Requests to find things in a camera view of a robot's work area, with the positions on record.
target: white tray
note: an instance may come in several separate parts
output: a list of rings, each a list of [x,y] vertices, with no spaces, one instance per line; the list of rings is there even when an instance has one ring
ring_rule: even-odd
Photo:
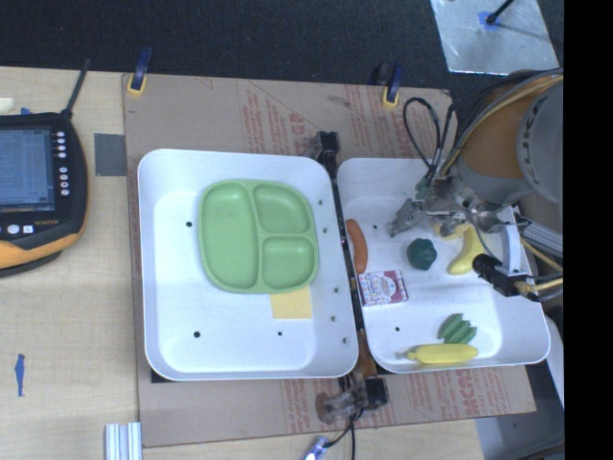
[[[312,318],[273,318],[268,294],[240,294],[206,277],[198,199],[227,179],[288,184],[309,201],[319,245]],[[159,149],[138,168],[145,348],[169,380],[332,378],[357,361],[352,299],[326,170],[305,157]]]
[[[447,274],[448,263],[460,253],[462,241],[437,239],[425,217],[411,230],[391,238],[388,224],[425,173],[420,160],[350,159],[338,170],[343,216],[360,224],[367,240],[366,272],[399,269],[409,299],[402,303],[363,307],[366,336],[375,361],[393,373],[442,369],[407,358],[407,351],[420,344],[441,342],[437,332],[451,313],[461,312],[478,328],[470,341],[479,355],[450,368],[528,364],[541,361],[550,347],[550,335],[540,304],[524,297],[504,297],[473,271]],[[427,270],[410,266],[409,243],[430,239],[438,253]],[[488,237],[490,248],[500,242]]]

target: wooden table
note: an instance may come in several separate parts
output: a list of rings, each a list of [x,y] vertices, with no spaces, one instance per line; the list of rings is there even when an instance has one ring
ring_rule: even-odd
[[[59,112],[78,71],[0,67],[0,97]],[[96,176],[96,133],[124,134],[120,73],[89,72],[73,123],[89,161],[82,238],[36,270],[0,279],[0,458],[104,458],[104,426],[139,420],[124,176]],[[14,373],[25,356],[23,396]],[[299,459],[311,434],[146,448],[152,459]],[[473,420],[356,431],[356,458],[480,459]],[[326,453],[351,456],[349,435]]]

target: cardboard sheet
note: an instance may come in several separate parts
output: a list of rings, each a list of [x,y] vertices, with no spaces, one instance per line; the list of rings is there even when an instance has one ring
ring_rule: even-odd
[[[444,118],[440,90],[401,88],[400,106],[381,107],[382,87],[149,75],[145,93],[125,92],[130,243],[135,302],[140,421],[146,448],[342,429],[324,423],[316,404],[340,392],[336,379],[168,382],[145,356],[136,169],[159,148],[303,154],[317,131],[336,131],[339,162],[352,157],[408,157],[415,152],[401,105],[426,99]],[[434,151],[424,107],[411,106],[410,128]],[[533,412],[523,366],[385,375],[390,401],[357,427],[381,427]]]

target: orange object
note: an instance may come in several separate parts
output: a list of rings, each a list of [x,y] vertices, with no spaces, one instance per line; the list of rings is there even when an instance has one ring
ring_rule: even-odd
[[[353,267],[356,274],[362,274],[368,263],[368,246],[360,225],[354,219],[346,221],[347,233],[353,245]]]

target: green plate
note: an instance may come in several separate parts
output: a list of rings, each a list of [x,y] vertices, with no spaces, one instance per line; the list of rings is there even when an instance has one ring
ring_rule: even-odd
[[[291,291],[317,273],[310,204],[283,183],[233,179],[209,186],[199,203],[198,242],[207,276],[227,291]]]

